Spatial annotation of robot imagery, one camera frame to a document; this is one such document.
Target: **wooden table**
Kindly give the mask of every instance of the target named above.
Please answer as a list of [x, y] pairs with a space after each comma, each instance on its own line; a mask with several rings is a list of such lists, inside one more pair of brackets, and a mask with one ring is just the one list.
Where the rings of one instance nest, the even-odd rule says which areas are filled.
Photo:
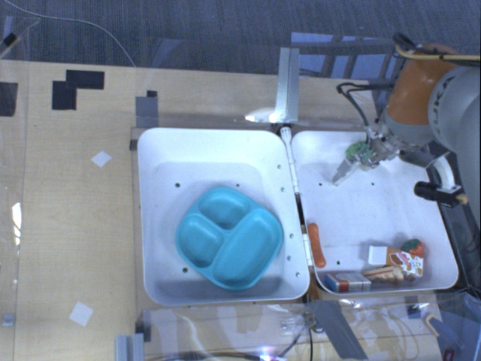
[[[103, 71], [104, 89], [79, 89], [76, 111], [53, 111], [52, 82], [65, 80], [67, 69]], [[18, 115], [0, 118], [0, 134], [5, 137], [25, 126], [26, 138], [11, 141], [18, 148], [25, 147], [23, 226], [17, 322], [13, 328], [0, 327], [0, 358], [11, 359], [14, 341], [15, 361], [112, 360], [116, 335], [131, 335], [136, 321], [129, 150], [135, 97], [157, 91], [161, 123], [171, 119], [195, 125], [196, 120], [214, 116], [234, 125], [234, 119], [242, 122], [250, 111], [274, 106], [277, 77], [1, 61], [0, 81], [8, 79], [19, 83]], [[301, 78], [301, 118], [359, 128], [357, 113], [335, 91], [338, 83]], [[368, 117], [375, 117], [368, 97], [362, 107]], [[91, 161], [101, 151], [112, 157], [102, 168]], [[22, 175], [23, 168], [18, 167], [17, 173]], [[0, 287], [1, 296], [5, 289], [3, 284]], [[93, 309], [85, 327], [69, 320], [77, 302]], [[0, 304], [3, 311], [9, 309], [6, 301], [0, 299]], [[253, 314], [262, 316], [263, 311], [235, 308], [217, 317], [217, 323], [235, 320], [248, 332], [263, 327], [261, 320], [253, 323]], [[185, 321], [179, 323], [172, 317], [192, 311], [165, 309], [158, 314], [170, 333], [166, 338], [177, 330], [189, 331]], [[206, 326], [198, 325], [207, 330], [203, 336], [208, 337], [208, 330], [216, 325], [212, 320], [205, 322]], [[380, 338], [365, 339], [363, 345], [385, 353], [400, 346], [396, 335], [381, 335], [386, 327], [381, 318], [373, 323]], [[325, 336], [315, 341], [319, 341], [317, 355], [335, 354]], [[422, 354], [439, 356], [436, 340], [426, 330], [418, 332], [415, 341]], [[305, 357], [305, 339], [300, 342], [304, 344], [292, 354]]]

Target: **blue plate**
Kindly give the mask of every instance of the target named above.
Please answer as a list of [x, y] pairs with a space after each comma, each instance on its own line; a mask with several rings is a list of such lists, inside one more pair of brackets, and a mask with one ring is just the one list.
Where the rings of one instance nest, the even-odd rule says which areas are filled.
[[283, 243], [279, 220], [248, 196], [215, 187], [187, 211], [175, 244], [180, 256], [217, 286], [254, 286]]

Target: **gray carpet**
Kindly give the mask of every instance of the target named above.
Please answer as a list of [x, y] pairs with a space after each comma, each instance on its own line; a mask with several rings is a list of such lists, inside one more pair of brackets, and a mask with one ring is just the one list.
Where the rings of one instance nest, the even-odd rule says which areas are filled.
[[[11, 0], [112, 31], [139, 66], [276, 73], [292, 32], [390, 38], [479, 51], [481, 0]], [[0, 15], [24, 15], [0, 2]], [[32, 60], [128, 65], [105, 33], [42, 20]]]

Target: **yellow cable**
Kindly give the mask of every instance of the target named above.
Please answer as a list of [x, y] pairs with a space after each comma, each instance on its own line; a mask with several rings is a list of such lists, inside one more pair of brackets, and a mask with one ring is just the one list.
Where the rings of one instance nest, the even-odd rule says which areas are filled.
[[413, 60], [446, 60], [447, 62], [452, 61], [463, 61], [463, 62], [481, 62], [481, 56], [477, 55], [452, 55], [452, 54], [444, 54], [444, 55], [425, 55], [425, 54], [414, 54], [408, 53], [404, 51], [399, 45], [395, 45], [396, 52], [398, 52], [402, 57], [406, 59], [413, 59]]

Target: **white diamond sticker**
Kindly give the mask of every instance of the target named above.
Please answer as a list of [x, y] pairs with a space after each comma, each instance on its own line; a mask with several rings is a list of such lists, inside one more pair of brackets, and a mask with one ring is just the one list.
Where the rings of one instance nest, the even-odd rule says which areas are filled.
[[87, 305], [83, 304], [82, 302], [77, 302], [75, 305], [74, 310], [70, 314], [70, 319], [79, 325], [86, 326], [90, 320], [90, 316], [92, 315], [93, 309], [89, 308]]
[[107, 154], [105, 151], [101, 151], [92, 158], [92, 162], [94, 162], [98, 167], [104, 167], [105, 164], [111, 159], [112, 156]]

